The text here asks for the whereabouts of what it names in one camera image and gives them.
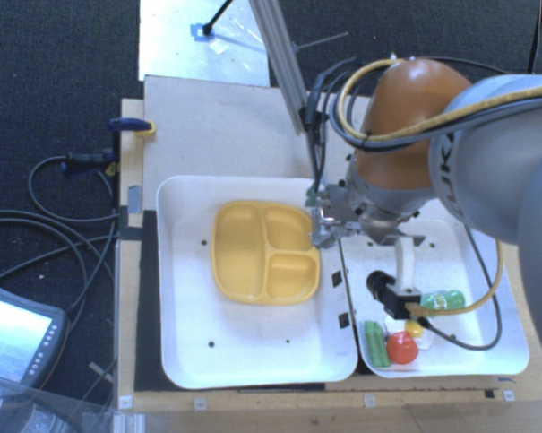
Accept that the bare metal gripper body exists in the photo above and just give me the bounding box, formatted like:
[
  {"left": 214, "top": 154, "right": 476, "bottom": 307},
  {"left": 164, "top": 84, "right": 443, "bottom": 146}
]
[{"left": 313, "top": 184, "right": 413, "bottom": 246}]

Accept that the yellow divided plate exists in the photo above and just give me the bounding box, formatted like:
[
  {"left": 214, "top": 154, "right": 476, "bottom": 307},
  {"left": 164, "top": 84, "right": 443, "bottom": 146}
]
[{"left": 208, "top": 198, "right": 324, "bottom": 309}]

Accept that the green ribbed block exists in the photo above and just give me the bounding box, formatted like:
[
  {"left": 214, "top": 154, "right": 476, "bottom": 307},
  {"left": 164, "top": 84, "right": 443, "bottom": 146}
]
[{"left": 361, "top": 319, "right": 394, "bottom": 369}]

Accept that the white plastic tray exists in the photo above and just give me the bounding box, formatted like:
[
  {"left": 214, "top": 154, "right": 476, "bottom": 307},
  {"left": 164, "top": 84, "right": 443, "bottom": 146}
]
[
  {"left": 148, "top": 172, "right": 367, "bottom": 398},
  {"left": 333, "top": 213, "right": 537, "bottom": 385}
]

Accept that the red round tomato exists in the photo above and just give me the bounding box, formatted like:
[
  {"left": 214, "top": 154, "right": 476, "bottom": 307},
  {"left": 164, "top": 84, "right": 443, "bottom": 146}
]
[{"left": 384, "top": 330, "right": 420, "bottom": 367}]

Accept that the green plastic bottle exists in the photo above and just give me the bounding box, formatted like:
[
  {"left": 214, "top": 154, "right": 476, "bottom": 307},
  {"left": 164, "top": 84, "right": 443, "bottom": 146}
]
[{"left": 417, "top": 288, "right": 468, "bottom": 319}]

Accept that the pale wood board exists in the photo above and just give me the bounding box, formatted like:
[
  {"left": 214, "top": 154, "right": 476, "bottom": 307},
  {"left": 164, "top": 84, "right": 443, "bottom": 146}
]
[{"left": 108, "top": 97, "right": 542, "bottom": 431}]

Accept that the black cylinder on white bracket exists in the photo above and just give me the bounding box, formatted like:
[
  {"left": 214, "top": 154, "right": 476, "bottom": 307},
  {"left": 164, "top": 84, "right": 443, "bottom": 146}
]
[{"left": 364, "top": 232, "right": 427, "bottom": 322}]

